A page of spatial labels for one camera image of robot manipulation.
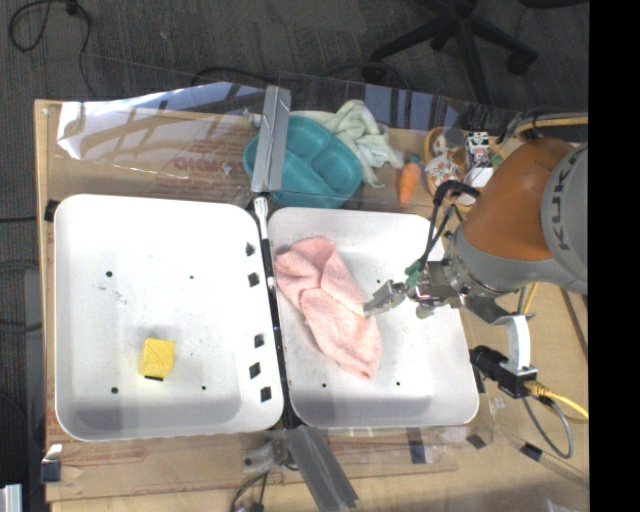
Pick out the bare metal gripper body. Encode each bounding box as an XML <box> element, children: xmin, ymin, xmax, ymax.
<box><xmin>406</xmin><ymin>258</ymin><xmax>466</xmax><ymax>310</ymax></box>

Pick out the white plastic tray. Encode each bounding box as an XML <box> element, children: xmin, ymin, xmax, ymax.
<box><xmin>53</xmin><ymin>193</ymin><xmax>286</xmax><ymax>444</ymax></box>
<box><xmin>266</xmin><ymin>205</ymin><xmax>481</xmax><ymax>430</ymax></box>

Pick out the pink cloth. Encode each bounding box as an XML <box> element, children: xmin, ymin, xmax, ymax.
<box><xmin>273</xmin><ymin>235</ymin><xmax>384</xmax><ymax>382</ymax></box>

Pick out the orange carrot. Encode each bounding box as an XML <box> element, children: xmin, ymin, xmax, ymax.
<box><xmin>397</xmin><ymin>153</ymin><xmax>423</xmax><ymax>207</ymax></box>

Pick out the white red patterned packet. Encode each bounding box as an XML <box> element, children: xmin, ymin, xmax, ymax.
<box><xmin>425</xmin><ymin>153</ymin><xmax>467</xmax><ymax>190</ymax></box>

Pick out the wooden bowl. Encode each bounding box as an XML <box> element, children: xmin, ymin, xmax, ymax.
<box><xmin>423</xmin><ymin>125</ymin><xmax>504</xmax><ymax>214</ymax></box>

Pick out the small white printed carton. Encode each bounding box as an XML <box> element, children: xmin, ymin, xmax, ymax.
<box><xmin>464</xmin><ymin>130</ymin><xmax>491</xmax><ymax>167</ymax></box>

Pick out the teal divided plate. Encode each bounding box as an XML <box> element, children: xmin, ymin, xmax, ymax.
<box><xmin>242</xmin><ymin>114</ymin><xmax>365</xmax><ymax>211</ymax></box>

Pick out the white and green cloth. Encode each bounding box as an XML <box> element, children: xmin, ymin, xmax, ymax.
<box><xmin>293</xmin><ymin>98</ymin><xmax>406</xmax><ymax>189</ymax></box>

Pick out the yellow cube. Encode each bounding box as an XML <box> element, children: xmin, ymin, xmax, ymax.
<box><xmin>138</xmin><ymin>337</ymin><xmax>177</xmax><ymax>383</ymax></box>

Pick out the black office chair base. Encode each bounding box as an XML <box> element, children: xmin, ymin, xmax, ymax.
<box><xmin>361</xmin><ymin>0</ymin><xmax>540</xmax><ymax>106</ymax></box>

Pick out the black cylinder on white bracket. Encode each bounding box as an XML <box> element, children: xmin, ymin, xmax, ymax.
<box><xmin>469</xmin><ymin>299</ymin><xmax>540</xmax><ymax>399</ymax></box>

